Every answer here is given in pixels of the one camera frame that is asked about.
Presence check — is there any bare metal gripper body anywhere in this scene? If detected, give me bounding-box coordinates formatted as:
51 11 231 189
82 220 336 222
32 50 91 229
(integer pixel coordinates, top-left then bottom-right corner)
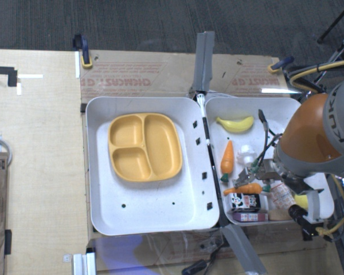
254 158 294 185

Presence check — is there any orange carrot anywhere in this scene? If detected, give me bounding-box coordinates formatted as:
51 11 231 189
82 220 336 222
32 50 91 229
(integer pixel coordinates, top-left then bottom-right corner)
220 140 235 183
222 182 272 197

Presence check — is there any cow print milk carton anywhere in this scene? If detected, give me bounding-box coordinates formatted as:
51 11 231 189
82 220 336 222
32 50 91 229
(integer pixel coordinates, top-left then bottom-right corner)
229 192 262 212

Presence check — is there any clear plastic bottle red print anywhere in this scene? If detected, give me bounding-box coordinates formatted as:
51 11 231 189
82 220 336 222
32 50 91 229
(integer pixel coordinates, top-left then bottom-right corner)
268 181 296 211

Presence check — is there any pink small carton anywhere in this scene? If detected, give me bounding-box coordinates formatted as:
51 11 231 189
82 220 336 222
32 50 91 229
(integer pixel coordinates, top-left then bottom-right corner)
232 211 269 223

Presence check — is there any yellow lemon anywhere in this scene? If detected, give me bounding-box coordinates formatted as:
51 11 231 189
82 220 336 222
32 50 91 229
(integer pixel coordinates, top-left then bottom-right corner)
293 194 309 211

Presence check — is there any yellow banana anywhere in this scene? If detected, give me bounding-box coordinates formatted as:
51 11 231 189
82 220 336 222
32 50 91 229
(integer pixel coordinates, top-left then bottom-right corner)
216 115 255 134

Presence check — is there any white plastic tray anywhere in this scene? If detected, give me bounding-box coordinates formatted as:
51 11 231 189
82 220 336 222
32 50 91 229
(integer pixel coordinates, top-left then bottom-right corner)
204 96 335 226
85 96 221 237

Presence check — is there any yellow divided plate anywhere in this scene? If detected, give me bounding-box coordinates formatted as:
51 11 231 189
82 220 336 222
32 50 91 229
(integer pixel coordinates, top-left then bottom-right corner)
107 112 183 183

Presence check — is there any brown cardboard board red print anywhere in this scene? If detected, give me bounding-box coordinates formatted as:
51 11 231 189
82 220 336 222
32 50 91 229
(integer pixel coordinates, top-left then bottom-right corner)
79 49 328 272

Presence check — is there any black cylinder on white bracket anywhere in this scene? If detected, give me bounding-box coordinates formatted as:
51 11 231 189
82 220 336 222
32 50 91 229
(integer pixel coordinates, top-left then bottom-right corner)
288 189 325 238

